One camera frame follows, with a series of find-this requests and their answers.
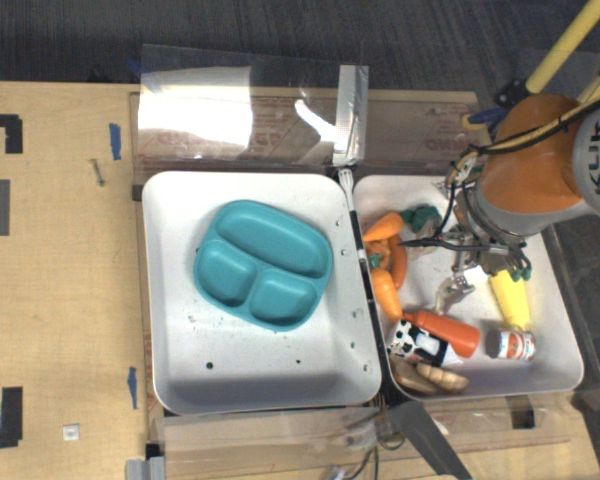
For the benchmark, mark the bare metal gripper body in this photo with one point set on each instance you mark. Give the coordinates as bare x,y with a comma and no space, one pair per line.
485,248

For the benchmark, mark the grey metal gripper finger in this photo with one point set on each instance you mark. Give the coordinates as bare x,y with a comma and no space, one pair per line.
454,292

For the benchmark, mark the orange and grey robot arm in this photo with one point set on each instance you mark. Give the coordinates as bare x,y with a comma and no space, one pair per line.
530,168

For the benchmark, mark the orange bottle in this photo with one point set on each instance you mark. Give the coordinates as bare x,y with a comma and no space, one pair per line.
450,333

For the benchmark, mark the yellow bottle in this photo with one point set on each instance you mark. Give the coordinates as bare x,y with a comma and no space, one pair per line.
511,298

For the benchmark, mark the orange carrot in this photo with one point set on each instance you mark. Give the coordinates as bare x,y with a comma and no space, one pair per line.
398,263
386,293
384,227

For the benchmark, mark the black and white carton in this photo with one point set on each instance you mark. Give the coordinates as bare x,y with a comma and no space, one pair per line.
415,343

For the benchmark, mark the green broccoli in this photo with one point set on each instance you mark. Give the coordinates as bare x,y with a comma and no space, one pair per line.
422,215

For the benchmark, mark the small white and orange can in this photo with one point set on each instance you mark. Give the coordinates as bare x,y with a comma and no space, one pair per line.
512,345

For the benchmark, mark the beige ridged bread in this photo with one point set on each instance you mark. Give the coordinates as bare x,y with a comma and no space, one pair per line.
450,379

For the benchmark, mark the brown bread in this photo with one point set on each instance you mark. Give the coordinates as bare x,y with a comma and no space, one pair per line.
409,378

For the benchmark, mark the white plastic tray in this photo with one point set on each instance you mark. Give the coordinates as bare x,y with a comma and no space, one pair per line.
280,368
530,373

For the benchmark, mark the teal divided plate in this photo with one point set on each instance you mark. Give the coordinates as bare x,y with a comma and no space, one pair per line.
260,263

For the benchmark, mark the grey screw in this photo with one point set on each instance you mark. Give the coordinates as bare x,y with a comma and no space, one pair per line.
98,173

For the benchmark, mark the small white square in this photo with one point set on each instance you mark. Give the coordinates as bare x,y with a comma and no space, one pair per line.
71,432

